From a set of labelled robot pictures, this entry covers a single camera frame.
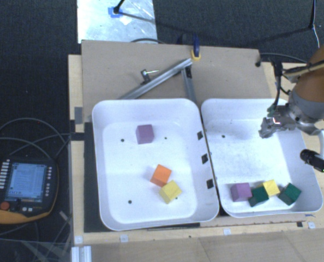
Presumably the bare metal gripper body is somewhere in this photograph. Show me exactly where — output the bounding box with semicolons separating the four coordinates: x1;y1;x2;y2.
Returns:
261;105;302;132

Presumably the white plastic tray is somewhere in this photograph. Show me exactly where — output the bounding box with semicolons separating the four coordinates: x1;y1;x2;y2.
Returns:
200;98;324;219
92;98;220;232

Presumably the yellow cube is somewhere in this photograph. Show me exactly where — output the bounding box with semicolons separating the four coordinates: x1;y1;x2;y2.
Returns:
262;179;281;197
159;180;183;205

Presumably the green cube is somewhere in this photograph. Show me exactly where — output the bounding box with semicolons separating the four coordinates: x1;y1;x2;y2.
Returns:
277;182;302;206
248;186;270;208

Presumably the purple cube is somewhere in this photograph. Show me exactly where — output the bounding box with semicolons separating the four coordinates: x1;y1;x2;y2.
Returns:
230;182;253;203
135;124;155;145

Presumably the orange cube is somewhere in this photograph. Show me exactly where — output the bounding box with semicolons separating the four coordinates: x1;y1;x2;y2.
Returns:
150;164;172;188

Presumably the brown cardboard board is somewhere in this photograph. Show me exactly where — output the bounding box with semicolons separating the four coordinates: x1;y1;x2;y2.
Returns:
81;39;313;228

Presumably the black cylinder on white bracket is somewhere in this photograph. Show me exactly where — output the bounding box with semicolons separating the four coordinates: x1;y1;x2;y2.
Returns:
299;129;324;173

